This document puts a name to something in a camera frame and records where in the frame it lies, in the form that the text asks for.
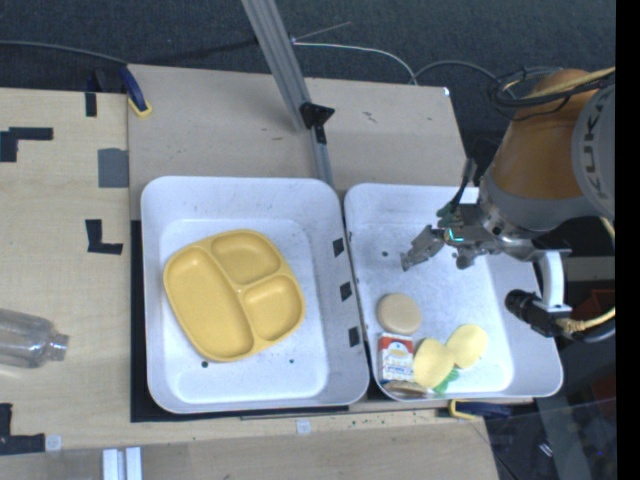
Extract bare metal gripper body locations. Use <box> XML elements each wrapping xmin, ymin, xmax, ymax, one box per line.
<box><xmin>438</xmin><ymin>201</ymin><xmax>540</xmax><ymax>265</ymax></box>

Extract white plastic tray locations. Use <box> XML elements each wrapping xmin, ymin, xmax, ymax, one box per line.
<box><xmin>343</xmin><ymin>182</ymin><xmax>565</xmax><ymax>402</ymax></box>
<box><xmin>139</xmin><ymin>175</ymin><xmax>372</xmax><ymax>415</ymax></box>

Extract beige round biscuit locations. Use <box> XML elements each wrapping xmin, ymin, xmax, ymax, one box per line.
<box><xmin>376</xmin><ymin>292</ymin><xmax>423</xmax><ymax>337</ymax></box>

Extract yellow oval toy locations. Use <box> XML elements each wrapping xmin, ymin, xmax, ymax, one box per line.
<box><xmin>445</xmin><ymin>323</ymin><xmax>490</xmax><ymax>371</ymax></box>
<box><xmin>412</xmin><ymin>337</ymin><xmax>457</xmax><ymax>389</ymax></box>

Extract red and white carton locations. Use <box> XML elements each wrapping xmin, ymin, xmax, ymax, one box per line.
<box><xmin>377</xmin><ymin>332</ymin><xmax>417</xmax><ymax>385</ymax></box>

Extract green toy leaf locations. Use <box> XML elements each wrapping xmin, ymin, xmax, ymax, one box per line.
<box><xmin>432</xmin><ymin>365</ymin><xmax>462</xmax><ymax>396</ymax></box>

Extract brown bread slice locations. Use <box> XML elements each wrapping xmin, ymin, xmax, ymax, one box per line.
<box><xmin>383</xmin><ymin>379</ymin><xmax>430</xmax><ymax>400</ymax></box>

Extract yellow divided plate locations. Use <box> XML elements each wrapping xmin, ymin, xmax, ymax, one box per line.
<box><xmin>162</xmin><ymin>228</ymin><xmax>307</xmax><ymax>364</ymax></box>

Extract clear plastic bottle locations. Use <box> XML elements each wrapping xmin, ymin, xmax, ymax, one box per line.
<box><xmin>0</xmin><ymin>307</ymin><xmax>71</xmax><ymax>370</ymax></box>

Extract black cylinder on white bracket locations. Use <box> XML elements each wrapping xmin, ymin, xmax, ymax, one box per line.
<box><xmin>504</xmin><ymin>247</ymin><xmax>574</xmax><ymax>340</ymax></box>

